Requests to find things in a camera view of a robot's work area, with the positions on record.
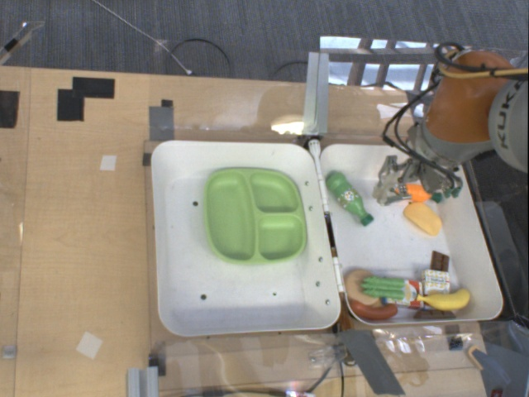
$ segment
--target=green plate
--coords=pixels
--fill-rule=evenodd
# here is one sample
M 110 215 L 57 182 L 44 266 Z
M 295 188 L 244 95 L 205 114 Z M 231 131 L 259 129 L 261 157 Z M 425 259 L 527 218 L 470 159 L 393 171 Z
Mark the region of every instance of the green plate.
M 283 261 L 307 244 L 298 187 L 280 172 L 219 170 L 207 180 L 204 202 L 207 239 L 225 261 Z

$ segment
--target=white tray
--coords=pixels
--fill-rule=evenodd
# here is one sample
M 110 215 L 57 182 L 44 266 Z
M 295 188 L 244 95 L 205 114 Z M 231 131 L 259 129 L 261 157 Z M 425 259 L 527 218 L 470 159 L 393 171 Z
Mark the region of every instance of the white tray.
M 402 157 L 399 162 L 404 161 L 406 156 L 389 146 L 333 145 L 322 152 L 323 174 L 333 170 L 344 173 L 374 216 L 374 221 L 363 227 L 329 195 L 342 272 L 366 269 L 376 275 L 419 280 L 421 271 L 430 266 L 431 252 L 440 251 L 450 257 L 452 289 L 466 288 L 471 293 L 469 305 L 456 313 L 457 322 L 496 318 L 503 306 L 502 293 L 465 178 L 458 198 L 439 204 L 427 202 L 443 221 L 439 235 L 431 237 L 403 216 L 406 202 L 383 207 L 371 195 L 386 155 L 395 154 Z M 399 309 L 397 316 L 387 321 L 359 320 L 375 325 L 421 322 L 413 318 L 415 313 Z
M 168 141 L 155 149 L 151 165 L 159 313 L 171 332 L 189 337 L 322 329 L 337 320 L 340 300 L 308 152 L 289 144 Z M 228 167 L 278 170 L 298 186 L 307 220 L 307 245 L 299 256 L 268 265 L 215 256 L 204 228 L 203 191 L 212 172 Z

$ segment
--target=wooden tabletop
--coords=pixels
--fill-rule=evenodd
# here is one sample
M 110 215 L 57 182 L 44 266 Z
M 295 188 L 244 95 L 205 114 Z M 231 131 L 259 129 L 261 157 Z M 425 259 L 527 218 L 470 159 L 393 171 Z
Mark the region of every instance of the wooden tabletop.
M 58 89 L 71 89 L 74 76 L 115 79 L 115 97 L 86 98 L 84 122 L 59 122 Z M 2 67 L 0 89 L 21 93 L 17 127 L 0 129 L 1 207 L 12 208 L 4 210 L 0 223 L 0 344 L 17 345 L 16 359 L 0 360 L 0 394 L 124 396 L 127 369 L 145 368 L 153 345 L 142 164 L 149 107 L 173 101 L 177 138 L 291 142 L 294 137 L 278 136 L 270 127 L 301 119 L 304 85 Z M 378 140 L 386 121 L 380 105 L 403 101 L 396 91 L 332 87 L 330 131 L 336 138 L 354 134 L 361 141 Z M 110 170 L 102 170 L 104 156 L 113 156 Z M 2 183 L 9 183 L 9 194 Z M 479 342 L 476 324 L 461 331 Z M 101 340 L 98 350 L 87 345 L 94 358 L 78 351 L 86 332 Z M 231 339 L 240 339 L 238 353 L 201 353 L 202 344 L 175 337 L 169 359 L 180 376 L 160 383 L 178 390 L 179 378 L 193 372 L 208 381 L 237 378 L 243 361 L 256 363 L 254 375 L 246 378 L 269 381 L 271 374 L 258 371 L 263 364 L 273 366 L 275 357 L 288 361 L 295 375 L 295 361 L 266 338 Z M 255 343 L 248 340 L 264 343 L 260 356 L 248 356 L 248 343 Z M 222 343 L 213 340 L 210 348 Z M 479 371 L 462 352 L 416 350 L 404 359 L 390 365 L 407 395 L 440 395 L 441 385 L 443 395 L 484 392 Z M 277 371 L 284 371 L 277 363 Z M 217 373 L 208 376 L 211 370 Z M 304 377 L 310 382 L 317 373 L 309 374 Z M 372 395 L 357 367 L 347 368 L 346 375 L 348 390 Z M 334 377 L 317 395 L 339 395 Z

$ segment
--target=green bottle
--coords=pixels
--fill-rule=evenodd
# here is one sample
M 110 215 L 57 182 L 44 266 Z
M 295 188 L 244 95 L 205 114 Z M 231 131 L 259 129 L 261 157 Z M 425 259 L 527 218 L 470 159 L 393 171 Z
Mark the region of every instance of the green bottle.
M 364 209 L 364 202 L 341 172 L 331 172 L 326 179 L 327 188 L 336 196 L 338 203 L 347 211 L 358 216 L 362 225 L 373 221 L 373 217 Z

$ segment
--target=yellow toy banana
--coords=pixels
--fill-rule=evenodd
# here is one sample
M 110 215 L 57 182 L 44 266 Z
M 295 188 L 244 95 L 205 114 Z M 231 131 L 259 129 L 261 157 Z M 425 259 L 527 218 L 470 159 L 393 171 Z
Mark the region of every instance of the yellow toy banana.
M 467 289 L 462 288 L 452 294 L 418 295 L 417 300 L 423 301 L 437 310 L 459 310 L 469 303 L 470 293 Z

